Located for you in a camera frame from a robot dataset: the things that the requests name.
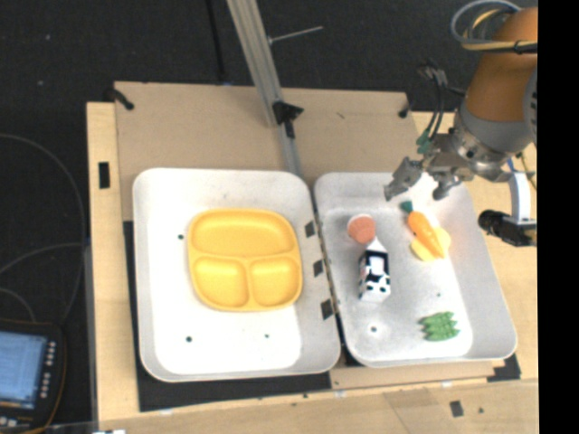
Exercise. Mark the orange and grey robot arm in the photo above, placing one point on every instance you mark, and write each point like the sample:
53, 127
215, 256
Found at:
500, 84

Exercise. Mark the brown cardboard board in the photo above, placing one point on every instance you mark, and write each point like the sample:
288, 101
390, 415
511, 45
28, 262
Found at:
253, 134

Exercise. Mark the yellow divided plate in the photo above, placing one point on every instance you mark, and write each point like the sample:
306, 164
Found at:
245, 260

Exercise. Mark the pink round toy sausage slice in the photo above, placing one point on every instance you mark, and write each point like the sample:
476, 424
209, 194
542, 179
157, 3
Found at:
360, 229

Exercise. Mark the yellow toy slice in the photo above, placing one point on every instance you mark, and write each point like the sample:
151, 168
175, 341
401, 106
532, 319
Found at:
423, 251

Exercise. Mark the green toy pea pods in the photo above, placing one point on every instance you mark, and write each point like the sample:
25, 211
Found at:
439, 327

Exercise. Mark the orange toy carrot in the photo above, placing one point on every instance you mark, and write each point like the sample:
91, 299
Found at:
425, 231

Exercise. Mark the white plastic tray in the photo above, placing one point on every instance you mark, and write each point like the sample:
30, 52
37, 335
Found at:
181, 260
407, 305

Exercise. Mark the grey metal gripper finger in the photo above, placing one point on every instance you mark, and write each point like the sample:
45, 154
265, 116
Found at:
445, 185
402, 179

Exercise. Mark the black and white milk carton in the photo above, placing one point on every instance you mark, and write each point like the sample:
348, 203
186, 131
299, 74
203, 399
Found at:
374, 274

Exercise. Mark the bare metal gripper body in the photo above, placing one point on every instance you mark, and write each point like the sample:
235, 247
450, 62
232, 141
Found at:
466, 158

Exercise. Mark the black cylinder on white bracket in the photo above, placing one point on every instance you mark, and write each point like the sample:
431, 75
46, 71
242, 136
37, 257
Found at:
513, 217

